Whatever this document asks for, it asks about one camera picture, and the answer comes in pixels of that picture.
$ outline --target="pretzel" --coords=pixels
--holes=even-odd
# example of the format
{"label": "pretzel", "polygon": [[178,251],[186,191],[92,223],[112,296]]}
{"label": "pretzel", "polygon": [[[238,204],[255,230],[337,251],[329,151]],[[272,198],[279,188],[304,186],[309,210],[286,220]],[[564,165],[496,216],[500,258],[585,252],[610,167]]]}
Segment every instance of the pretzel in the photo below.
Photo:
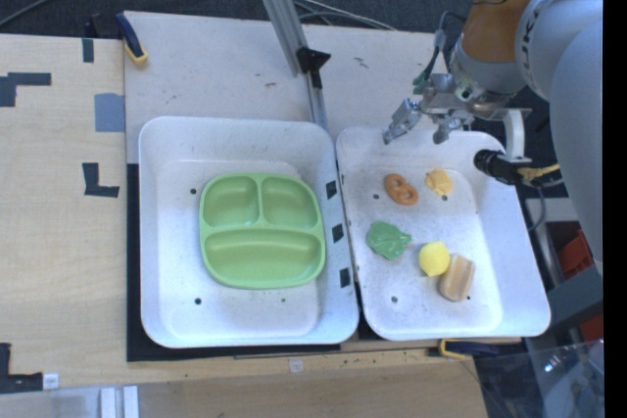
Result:
{"label": "pretzel", "polygon": [[397,204],[413,206],[418,202],[418,192],[400,174],[395,172],[388,174],[383,185],[387,194]]}

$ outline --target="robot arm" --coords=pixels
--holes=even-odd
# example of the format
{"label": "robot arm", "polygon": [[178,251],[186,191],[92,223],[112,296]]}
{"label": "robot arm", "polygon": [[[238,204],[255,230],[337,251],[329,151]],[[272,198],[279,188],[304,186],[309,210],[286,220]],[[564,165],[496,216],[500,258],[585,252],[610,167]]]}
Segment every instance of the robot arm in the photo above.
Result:
{"label": "robot arm", "polygon": [[[497,160],[484,153],[480,161],[505,166],[528,162],[521,155],[524,146],[512,133],[515,111],[506,107],[525,85],[550,104],[562,178],[601,270],[603,0],[476,0],[449,73],[419,77],[414,94],[421,100],[402,103],[383,139],[389,143],[422,116],[438,125],[436,144],[476,118],[504,120],[511,133],[507,154]],[[516,175],[515,167],[511,173]]]}

